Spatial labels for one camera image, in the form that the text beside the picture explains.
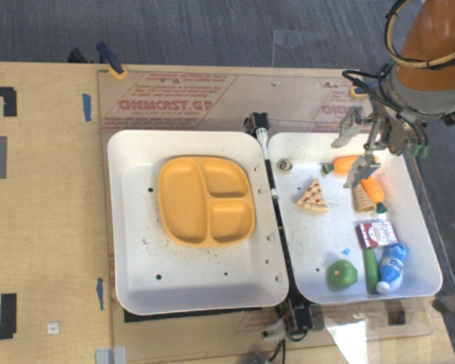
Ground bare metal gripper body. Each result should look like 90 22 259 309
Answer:
363 96 428 157

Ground orange toy carrot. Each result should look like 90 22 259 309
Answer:
359 175 389 215
321 155 380 176

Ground beige toy waffle cone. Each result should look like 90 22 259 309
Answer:
352 183 378 214

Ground toy pizza slice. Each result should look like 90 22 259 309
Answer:
295 178 330 215

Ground red and white carton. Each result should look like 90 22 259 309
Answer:
355 220 399 250

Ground white plastic tray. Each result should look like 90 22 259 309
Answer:
106 129 290 316
267 131 444 306

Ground thin black and white rod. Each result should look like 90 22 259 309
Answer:
255 127 301 310

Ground blue bottle with white cap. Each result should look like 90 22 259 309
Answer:
375 242 408 296

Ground green toy cucumber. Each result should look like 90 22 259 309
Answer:
362 247 381 295

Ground green toy pepper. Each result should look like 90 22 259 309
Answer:
326 259 359 291

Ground brown cardboard board red print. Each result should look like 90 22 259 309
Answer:
97 64 453 358

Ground orange divided plate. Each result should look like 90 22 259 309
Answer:
157 155 256 248

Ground black block with thin wires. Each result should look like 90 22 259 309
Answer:
287 304 314 334
243 111 271 136

